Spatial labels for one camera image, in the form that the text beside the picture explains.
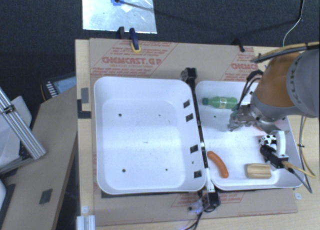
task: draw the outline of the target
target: empty white tray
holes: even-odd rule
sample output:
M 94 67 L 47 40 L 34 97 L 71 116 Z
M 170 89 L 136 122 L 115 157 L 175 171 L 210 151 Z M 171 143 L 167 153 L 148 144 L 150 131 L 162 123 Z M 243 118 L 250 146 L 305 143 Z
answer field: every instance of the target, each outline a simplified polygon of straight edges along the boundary
M 230 132 L 228 123 L 231 114 L 229 109 L 216 109 L 213 106 L 202 105 L 204 97 L 235 97 L 239 99 L 244 87 L 241 82 L 202 81 L 196 86 L 196 96 L 199 104 L 199 114 L 203 130 L 204 144 L 207 151 L 216 153 L 225 163 L 228 178 L 221 178 L 216 165 L 208 160 L 210 177 L 218 188 L 222 190 L 247 190 L 266 188 L 298 187 L 301 182 L 285 169 L 271 171 L 270 179 L 250 179 L 245 174 L 245 165 L 248 163 L 264 163 L 259 152 L 259 139 L 266 135 L 256 127 L 241 127 Z M 250 102 L 251 95 L 247 95 L 242 104 Z M 297 147 L 287 119 L 277 122 L 278 128 L 287 131 L 286 154 L 289 162 L 301 167 Z
M 192 93 L 179 80 L 94 85 L 97 181 L 110 194 L 196 191 L 206 181 Z

